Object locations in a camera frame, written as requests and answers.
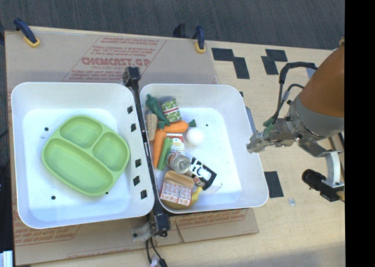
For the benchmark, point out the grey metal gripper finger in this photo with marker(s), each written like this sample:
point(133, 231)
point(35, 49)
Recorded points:
point(259, 136)
point(254, 147)

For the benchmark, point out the white ball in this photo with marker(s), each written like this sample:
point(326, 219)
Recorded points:
point(195, 136)

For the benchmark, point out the dark green toy pepper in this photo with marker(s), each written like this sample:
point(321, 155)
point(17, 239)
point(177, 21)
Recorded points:
point(155, 107)

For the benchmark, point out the red and white carton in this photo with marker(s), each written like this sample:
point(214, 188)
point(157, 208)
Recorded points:
point(176, 141)

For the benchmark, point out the beige waffle cone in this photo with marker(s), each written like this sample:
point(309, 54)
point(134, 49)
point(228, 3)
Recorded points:
point(151, 126)

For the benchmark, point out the tan toy bread bun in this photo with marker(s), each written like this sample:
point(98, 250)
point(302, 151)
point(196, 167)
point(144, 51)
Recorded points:
point(178, 178)

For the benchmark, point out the orange carrot with green top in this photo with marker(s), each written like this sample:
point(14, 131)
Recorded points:
point(175, 127)

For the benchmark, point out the small white square piece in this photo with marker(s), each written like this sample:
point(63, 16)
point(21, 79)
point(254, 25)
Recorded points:
point(291, 201)

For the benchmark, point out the orange and white packet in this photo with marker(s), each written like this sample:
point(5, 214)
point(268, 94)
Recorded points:
point(175, 193)

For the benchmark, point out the brown cardboard board red print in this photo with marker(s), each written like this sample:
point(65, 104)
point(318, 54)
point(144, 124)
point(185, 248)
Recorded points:
point(58, 55)

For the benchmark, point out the thin black and white rod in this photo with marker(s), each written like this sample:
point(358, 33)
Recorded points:
point(142, 131)

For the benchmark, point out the green divided plate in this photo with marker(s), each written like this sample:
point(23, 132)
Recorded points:
point(79, 163)

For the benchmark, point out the white plastic tray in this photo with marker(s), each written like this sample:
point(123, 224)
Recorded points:
point(32, 148)
point(228, 154)

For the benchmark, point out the light green toy bean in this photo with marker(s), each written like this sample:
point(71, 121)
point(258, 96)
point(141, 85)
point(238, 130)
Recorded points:
point(165, 154)

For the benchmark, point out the black cylinder on white bracket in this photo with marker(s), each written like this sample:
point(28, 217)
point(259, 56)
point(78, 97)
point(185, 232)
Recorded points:
point(315, 180)

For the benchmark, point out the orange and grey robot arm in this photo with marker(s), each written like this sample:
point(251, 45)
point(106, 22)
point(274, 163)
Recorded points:
point(325, 84)

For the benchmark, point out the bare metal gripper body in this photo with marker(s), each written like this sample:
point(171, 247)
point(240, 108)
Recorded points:
point(282, 134)

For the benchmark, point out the black and white carton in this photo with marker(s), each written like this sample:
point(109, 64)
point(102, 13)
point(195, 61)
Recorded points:
point(202, 172)

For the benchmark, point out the green and red can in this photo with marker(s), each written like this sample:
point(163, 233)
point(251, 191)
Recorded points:
point(171, 110)

